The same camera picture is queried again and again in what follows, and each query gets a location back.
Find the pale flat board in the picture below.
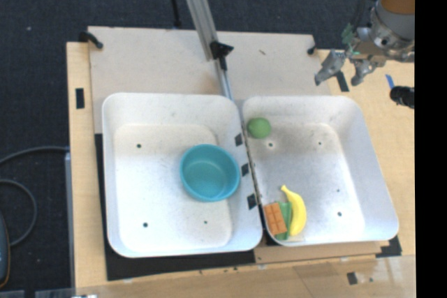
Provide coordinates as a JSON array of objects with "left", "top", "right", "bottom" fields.
[{"left": 87, "top": 25, "right": 390, "bottom": 265}]

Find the thin black and white rod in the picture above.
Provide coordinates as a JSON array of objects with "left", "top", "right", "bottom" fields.
[{"left": 239, "top": 104, "right": 268, "bottom": 234}]

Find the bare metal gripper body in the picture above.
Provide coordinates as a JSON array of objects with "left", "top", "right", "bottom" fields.
[{"left": 349, "top": 25, "right": 416, "bottom": 65}]

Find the black cylinder on white bracket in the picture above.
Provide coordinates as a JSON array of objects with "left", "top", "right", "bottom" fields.
[{"left": 389, "top": 85, "right": 416, "bottom": 110}]

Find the green toy vegetable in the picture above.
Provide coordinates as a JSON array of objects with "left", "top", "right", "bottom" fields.
[{"left": 274, "top": 200, "right": 294, "bottom": 241}]

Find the blue bowl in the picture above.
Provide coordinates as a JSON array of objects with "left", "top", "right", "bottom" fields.
[{"left": 179, "top": 143, "right": 242, "bottom": 203}]

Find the white plastic tray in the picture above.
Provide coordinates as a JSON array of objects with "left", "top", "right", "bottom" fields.
[
  {"left": 240, "top": 94, "right": 400, "bottom": 248},
  {"left": 101, "top": 91, "right": 264, "bottom": 259}
]

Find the yellow banana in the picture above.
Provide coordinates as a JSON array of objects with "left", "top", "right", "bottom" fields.
[{"left": 280, "top": 184, "right": 308, "bottom": 237}]

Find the green ball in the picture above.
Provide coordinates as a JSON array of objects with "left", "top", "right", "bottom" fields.
[{"left": 246, "top": 117, "right": 272, "bottom": 140}]

